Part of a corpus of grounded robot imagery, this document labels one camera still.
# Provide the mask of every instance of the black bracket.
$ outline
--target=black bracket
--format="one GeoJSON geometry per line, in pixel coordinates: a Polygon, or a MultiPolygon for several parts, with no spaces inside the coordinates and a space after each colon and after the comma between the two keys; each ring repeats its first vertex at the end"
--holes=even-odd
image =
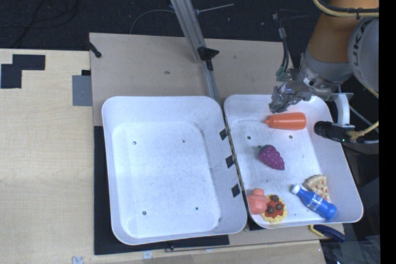
{"type": "Polygon", "coordinates": [[[201,61],[206,62],[208,70],[213,70],[212,58],[214,58],[218,53],[219,51],[216,49],[206,48],[205,46],[198,48],[199,57],[201,61]]]}

